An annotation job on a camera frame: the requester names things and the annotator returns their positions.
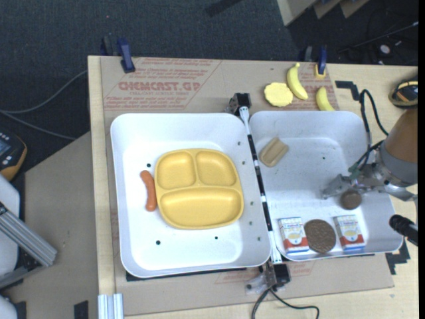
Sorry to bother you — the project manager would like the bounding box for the white red and blue carton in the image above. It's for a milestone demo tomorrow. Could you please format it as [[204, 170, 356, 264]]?
[[332, 214, 366, 253], [278, 216, 311, 255]]

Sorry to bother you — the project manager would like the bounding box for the small brown doughnut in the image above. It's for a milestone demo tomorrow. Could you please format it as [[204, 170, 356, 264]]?
[[339, 189, 363, 211]]

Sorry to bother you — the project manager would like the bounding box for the yellow round biscuit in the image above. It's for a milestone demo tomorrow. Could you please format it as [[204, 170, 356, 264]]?
[[263, 82, 295, 108]]

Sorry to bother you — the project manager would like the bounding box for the black block with thin wires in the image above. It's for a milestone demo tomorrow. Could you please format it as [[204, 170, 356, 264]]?
[[228, 92, 252, 114], [246, 262, 293, 296]]

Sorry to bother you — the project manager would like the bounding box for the large yellow banana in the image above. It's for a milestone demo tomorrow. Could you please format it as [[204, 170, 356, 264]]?
[[286, 62, 309, 101]]

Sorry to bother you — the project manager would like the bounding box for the yellow divided plate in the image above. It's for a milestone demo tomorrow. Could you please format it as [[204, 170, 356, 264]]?
[[153, 148, 245, 231]]

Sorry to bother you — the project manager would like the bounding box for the orange sausage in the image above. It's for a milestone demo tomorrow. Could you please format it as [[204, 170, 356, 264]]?
[[139, 169, 158, 213]]

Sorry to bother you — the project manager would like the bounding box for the large brown round biscuit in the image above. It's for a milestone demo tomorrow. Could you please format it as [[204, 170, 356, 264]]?
[[303, 219, 337, 255]]

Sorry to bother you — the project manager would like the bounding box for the thin black and white rod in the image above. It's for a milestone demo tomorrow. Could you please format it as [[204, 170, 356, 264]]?
[[238, 106, 284, 265]]

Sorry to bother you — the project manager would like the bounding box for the black cylinder on white bracket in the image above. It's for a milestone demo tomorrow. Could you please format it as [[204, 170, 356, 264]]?
[[388, 194, 419, 246]]

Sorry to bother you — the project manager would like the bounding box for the small yellow banana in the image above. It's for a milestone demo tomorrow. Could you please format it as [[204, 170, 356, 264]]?
[[315, 86, 337, 112]]

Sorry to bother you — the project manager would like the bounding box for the tan bread slice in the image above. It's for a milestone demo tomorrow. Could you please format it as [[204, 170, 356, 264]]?
[[258, 136, 290, 168]]

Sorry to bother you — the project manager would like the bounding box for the white plastic tray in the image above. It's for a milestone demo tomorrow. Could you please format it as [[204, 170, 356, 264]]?
[[110, 112, 273, 279], [248, 110, 404, 263]]

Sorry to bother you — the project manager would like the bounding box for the brown cardboard board red print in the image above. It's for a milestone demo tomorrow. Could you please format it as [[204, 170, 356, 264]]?
[[99, 56, 396, 316]]

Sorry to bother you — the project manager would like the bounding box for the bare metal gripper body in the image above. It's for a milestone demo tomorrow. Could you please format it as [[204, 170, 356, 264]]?
[[348, 163, 416, 202]]

